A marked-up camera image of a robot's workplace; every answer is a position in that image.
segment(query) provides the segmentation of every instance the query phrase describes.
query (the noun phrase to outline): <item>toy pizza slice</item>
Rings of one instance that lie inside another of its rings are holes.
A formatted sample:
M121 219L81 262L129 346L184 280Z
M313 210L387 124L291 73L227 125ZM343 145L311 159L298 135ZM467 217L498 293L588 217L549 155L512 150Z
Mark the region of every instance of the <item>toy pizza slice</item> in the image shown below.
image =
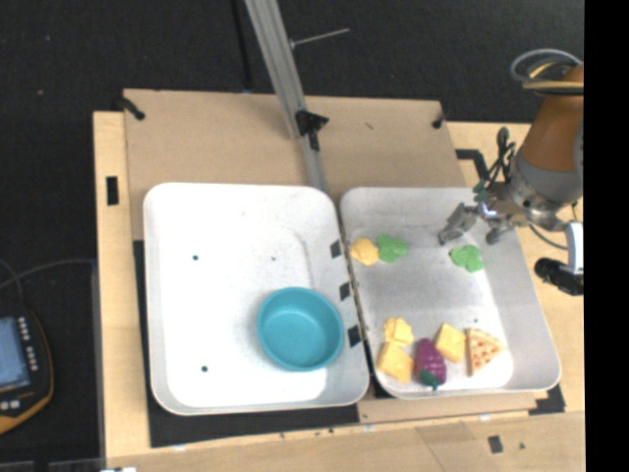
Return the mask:
M499 339L478 328L467 329L466 342L470 376L477 373L504 350L504 344Z

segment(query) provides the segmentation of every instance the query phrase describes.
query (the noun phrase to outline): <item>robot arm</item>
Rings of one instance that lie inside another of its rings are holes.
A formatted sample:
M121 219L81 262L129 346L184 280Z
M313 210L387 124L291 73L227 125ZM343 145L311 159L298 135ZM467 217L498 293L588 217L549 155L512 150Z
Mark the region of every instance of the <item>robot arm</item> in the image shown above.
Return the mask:
M547 74L561 71L559 80ZM491 180L475 188L477 204L459 205L439 232L441 244L461 236L483 219L490 230L486 240L497 243L500 235L516 226L563 231L568 261L540 259L536 274L571 295L583 294L583 224L557 217L563 208L583 196L584 64L554 49L531 51L511 65L511 75L524 89L544 96L542 106L517 152L507 144L505 129L498 134L498 160ZM496 180L502 171L503 182Z

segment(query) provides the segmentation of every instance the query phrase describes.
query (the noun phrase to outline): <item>yellow toy cheese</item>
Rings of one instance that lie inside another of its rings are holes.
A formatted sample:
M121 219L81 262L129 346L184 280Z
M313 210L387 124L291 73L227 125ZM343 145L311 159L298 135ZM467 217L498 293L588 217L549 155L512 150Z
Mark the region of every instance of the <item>yellow toy cheese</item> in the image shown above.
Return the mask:
M385 342L375 366L379 371L408 384L413 373L413 358L393 342Z
M384 340L408 346L415 337L411 326L404 319L390 318L384 323Z
M465 333L450 324L441 324L434 347L452 362L460 362L465 356Z
M365 266L371 266L379 260L379 249L369 238L358 238L350 247L350 256Z

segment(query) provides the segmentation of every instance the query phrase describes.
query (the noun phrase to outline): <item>handheld device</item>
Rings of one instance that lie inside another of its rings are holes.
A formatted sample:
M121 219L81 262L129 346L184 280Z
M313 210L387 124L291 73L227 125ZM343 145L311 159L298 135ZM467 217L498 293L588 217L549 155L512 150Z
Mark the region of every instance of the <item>handheld device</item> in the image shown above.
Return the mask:
M0 435L41 410L52 390L50 351L39 321L23 305L0 305Z

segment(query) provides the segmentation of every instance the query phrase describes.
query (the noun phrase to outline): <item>blue bowl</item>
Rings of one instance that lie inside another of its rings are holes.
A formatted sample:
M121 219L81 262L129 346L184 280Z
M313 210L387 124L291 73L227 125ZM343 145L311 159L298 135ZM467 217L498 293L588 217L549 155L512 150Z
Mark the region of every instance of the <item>blue bowl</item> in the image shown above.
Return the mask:
M301 287L273 292L257 313L257 336L276 364L313 371L332 362L343 348L343 322L332 303Z

